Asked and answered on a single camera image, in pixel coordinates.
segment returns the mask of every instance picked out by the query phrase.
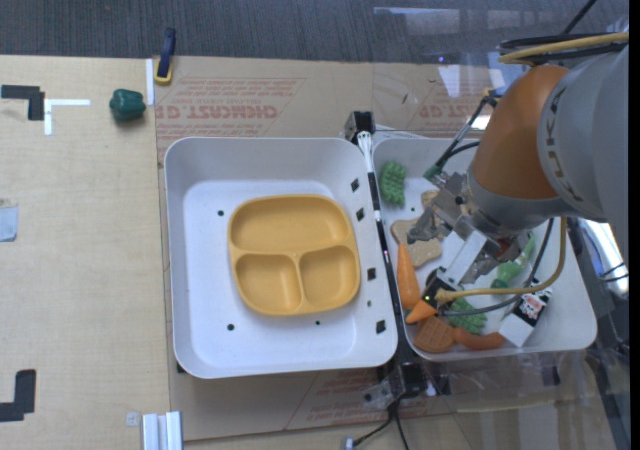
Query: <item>white tape strip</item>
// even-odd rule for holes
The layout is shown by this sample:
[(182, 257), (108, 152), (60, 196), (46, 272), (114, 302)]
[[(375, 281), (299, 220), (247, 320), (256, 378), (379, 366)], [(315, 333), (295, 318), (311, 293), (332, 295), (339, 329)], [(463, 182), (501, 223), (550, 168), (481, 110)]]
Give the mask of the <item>white tape strip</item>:
[(66, 98), (45, 98), (44, 99), (44, 135), (53, 133), (53, 106), (66, 105), (68, 107), (81, 107), (91, 105), (91, 100), (73, 100)]
[(147, 59), (147, 105), (155, 103), (155, 91), (153, 82), (153, 59)]

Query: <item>yellow divided tray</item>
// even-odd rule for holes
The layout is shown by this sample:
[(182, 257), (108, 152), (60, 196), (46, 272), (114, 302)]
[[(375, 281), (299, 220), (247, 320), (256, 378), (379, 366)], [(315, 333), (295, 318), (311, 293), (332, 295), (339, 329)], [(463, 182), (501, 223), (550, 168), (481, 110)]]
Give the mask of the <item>yellow divided tray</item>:
[(348, 303), (360, 286), (351, 223), (317, 194), (251, 199), (229, 219), (233, 278), (242, 300), (266, 315), (297, 315)]

